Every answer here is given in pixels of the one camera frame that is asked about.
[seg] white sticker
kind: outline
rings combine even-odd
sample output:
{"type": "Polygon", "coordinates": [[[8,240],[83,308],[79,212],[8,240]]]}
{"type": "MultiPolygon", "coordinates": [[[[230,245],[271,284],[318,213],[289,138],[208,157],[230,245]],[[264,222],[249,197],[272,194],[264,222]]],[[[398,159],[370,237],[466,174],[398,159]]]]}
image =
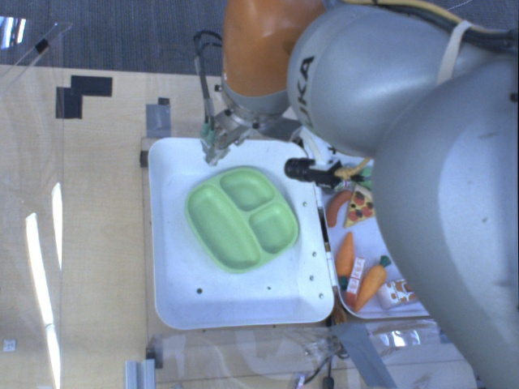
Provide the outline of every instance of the white sticker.
{"type": "Polygon", "coordinates": [[[14,352],[16,350],[16,340],[4,340],[3,341],[3,351],[4,352],[14,352]]]}

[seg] transparent acrylic panel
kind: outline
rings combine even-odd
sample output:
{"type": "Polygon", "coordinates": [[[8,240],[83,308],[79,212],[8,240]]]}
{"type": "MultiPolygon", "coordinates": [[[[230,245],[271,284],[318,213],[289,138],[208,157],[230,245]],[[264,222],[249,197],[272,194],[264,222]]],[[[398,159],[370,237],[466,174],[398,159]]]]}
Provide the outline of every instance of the transparent acrylic panel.
{"type": "Polygon", "coordinates": [[[0,387],[60,387],[64,134],[56,87],[69,27],[0,17],[0,387]]]}

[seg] table surface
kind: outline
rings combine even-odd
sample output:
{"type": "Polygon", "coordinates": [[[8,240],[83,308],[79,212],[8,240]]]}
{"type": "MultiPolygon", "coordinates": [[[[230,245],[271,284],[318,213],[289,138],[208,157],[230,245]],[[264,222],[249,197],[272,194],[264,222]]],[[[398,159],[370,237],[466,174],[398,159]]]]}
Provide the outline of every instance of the table surface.
{"type": "MultiPolygon", "coordinates": [[[[144,359],[150,328],[157,334],[182,335],[150,317],[153,307],[147,296],[145,269],[146,258],[150,258],[146,255],[150,244],[145,234],[148,204],[139,165],[146,135],[146,104],[156,104],[159,97],[169,98],[172,136],[197,137],[203,102],[196,76],[84,70],[62,70],[56,75],[42,67],[33,68],[23,77],[26,91],[12,95],[14,104],[9,107],[23,110],[25,104],[37,103],[38,108],[54,113],[55,87],[70,87],[72,75],[111,77],[113,93],[110,97],[84,96],[82,119],[63,123],[61,313],[56,316],[62,354],[61,387],[119,389],[123,387],[125,361],[144,359]]],[[[209,87],[218,82],[218,78],[209,78],[209,87]]],[[[220,101],[216,103],[219,110],[220,101]]],[[[8,266],[0,263],[0,340],[15,339],[17,348],[12,353],[0,353],[0,387],[50,387],[49,366],[41,360],[46,356],[44,331],[34,320],[34,292],[30,287],[17,290],[16,285],[26,281],[27,274],[8,270],[8,266]]],[[[275,342],[274,348],[278,350],[280,344],[275,342]]],[[[419,378],[427,370],[432,382],[438,384],[431,387],[447,387],[452,381],[444,381],[442,386],[441,379],[446,379],[450,370],[458,375],[460,370],[471,373],[450,346],[435,346],[435,355],[415,367],[412,374],[401,361],[392,365],[390,372],[411,382],[409,379],[419,378]],[[443,363],[443,369],[435,365],[440,357],[450,360],[443,363]]],[[[230,373],[242,377],[191,380],[182,383],[184,388],[288,387],[294,377],[292,371],[277,371],[267,378],[247,376],[240,371],[239,361],[233,359],[239,353],[226,352],[217,344],[193,348],[187,355],[191,374],[185,376],[195,379],[196,368],[207,366],[208,353],[220,357],[222,366],[236,364],[230,367],[230,373]]],[[[335,367],[336,382],[363,387],[351,365],[335,367]]],[[[174,384],[162,380],[164,383],[157,385],[161,389],[174,384]]],[[[321,379],[312,384],[320,387],[321,379]]]]}

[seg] green plate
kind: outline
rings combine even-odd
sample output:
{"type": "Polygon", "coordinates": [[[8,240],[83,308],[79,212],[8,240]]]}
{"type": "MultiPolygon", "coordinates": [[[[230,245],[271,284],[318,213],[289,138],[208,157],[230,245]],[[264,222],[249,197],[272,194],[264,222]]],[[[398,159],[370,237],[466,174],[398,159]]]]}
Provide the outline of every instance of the green plate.
{"type": "Polygon", "coordinates": [[[186,218],[216,265],[230,272],[260,267],[298,238],[297,219],[258,170],[238,167],[200,183],[187,196],[186,218]]]}

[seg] metal bracket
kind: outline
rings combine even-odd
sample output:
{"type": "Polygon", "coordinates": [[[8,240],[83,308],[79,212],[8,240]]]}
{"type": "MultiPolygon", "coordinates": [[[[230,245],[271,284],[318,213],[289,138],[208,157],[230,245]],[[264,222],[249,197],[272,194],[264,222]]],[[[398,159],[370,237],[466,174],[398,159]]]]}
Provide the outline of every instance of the metal bracket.
{"type": "Polygon", "coordinates": [[[125,364],[125,389],[156,389],[155,360],[147,359],[141,363],[127,361],[125,364]]]}

